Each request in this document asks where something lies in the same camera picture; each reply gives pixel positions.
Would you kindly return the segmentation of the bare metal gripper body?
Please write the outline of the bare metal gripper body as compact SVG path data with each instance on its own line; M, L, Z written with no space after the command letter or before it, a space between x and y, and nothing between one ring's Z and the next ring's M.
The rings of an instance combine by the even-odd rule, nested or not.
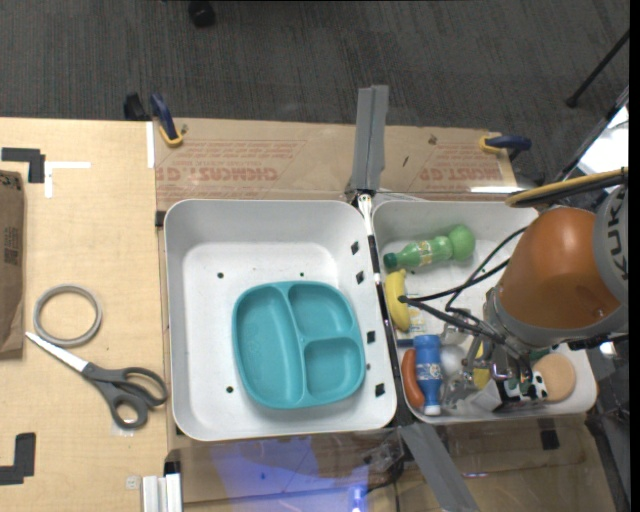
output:
M527 395L534 389L530 369L497 342L481 342L480 368L488 371L501 395Z

